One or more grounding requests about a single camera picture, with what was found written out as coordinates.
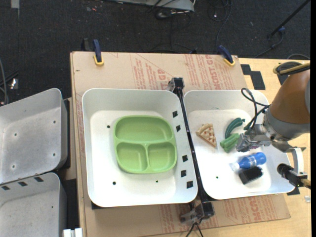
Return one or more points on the black box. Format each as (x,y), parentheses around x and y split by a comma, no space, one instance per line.
(251,174)

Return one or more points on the white plastic tray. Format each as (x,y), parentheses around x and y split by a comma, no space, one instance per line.
(103,157)
(29,132)
(29,206)
(217,164)

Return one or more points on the green divided plate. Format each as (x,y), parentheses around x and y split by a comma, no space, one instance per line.
(144,134)

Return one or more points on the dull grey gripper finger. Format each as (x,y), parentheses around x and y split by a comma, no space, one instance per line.
(243,138)
(242,147)

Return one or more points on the blue plastic bottle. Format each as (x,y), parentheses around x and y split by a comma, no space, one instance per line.
(250,160)

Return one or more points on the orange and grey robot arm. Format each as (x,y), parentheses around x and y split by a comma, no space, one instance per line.
(291,100)

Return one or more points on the light green toy vegetable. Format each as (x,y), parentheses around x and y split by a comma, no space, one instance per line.
(229,142)

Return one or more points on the toy pizza slice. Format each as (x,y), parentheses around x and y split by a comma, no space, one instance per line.
(207,135)

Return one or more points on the brown cardboard board red print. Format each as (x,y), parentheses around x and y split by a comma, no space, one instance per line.
(138,68)

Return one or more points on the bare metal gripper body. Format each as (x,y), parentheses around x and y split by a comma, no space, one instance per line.
(258,136)

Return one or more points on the dark green toy beans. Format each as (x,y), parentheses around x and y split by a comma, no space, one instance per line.
(233,126)

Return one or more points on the thin black rod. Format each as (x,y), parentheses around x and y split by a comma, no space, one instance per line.
(191,142)

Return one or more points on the black cylinder on white bracket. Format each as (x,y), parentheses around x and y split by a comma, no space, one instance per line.
(292,173)

